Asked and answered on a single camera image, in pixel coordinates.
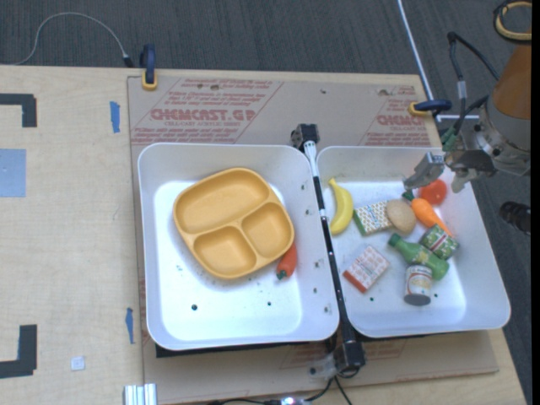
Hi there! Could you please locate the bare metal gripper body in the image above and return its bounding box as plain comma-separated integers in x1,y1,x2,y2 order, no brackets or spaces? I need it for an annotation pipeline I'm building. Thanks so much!
444,116,532,180

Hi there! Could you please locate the red orange toy tomato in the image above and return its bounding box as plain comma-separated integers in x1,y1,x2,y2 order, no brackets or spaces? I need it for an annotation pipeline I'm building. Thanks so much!
418,178,449,207

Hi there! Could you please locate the orange carrot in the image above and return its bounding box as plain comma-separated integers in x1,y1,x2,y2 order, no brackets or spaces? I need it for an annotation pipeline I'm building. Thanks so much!
401,190,454,238

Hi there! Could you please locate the beige toy bread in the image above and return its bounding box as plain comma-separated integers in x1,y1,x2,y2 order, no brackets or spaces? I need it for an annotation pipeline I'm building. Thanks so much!
385,199,418,235

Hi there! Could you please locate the green can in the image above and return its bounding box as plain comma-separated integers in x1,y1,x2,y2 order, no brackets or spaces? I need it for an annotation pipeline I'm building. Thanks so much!
418,224,461,262

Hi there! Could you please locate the green and white carton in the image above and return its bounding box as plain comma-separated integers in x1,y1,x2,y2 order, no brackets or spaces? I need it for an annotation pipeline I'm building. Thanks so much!
352,200,396,237

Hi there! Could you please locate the green bottle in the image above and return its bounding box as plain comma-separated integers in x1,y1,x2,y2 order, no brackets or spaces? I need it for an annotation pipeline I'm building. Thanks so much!
387,233,451,282

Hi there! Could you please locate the yellow banana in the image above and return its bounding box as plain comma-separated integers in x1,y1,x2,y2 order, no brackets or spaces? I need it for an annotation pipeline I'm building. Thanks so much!
327,177,355,236

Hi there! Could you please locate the white can yellow label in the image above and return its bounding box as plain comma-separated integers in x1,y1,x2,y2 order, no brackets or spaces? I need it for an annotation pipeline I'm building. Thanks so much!
402,264,434,307

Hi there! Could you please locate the red and white carton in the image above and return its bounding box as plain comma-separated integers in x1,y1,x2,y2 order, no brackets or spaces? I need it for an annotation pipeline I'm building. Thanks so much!
342,245,392,294

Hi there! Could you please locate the thin black and white rod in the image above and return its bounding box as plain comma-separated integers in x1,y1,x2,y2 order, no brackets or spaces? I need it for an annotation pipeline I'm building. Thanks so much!
303,140,359,346

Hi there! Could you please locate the white plastic tray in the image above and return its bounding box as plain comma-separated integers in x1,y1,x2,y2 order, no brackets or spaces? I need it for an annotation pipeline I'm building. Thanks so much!
316,145,512,339
137,142,341,351

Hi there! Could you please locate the red orange toy pepper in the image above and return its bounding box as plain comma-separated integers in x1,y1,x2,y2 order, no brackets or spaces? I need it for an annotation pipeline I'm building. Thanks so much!
275,242,299,281

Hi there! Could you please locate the brown cardboard board red print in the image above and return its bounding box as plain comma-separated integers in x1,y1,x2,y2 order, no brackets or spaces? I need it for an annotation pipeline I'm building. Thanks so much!
127,75,500,405

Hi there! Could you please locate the yellow divided plate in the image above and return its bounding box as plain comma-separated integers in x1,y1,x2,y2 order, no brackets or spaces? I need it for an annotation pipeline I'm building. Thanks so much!
171,166,296,280

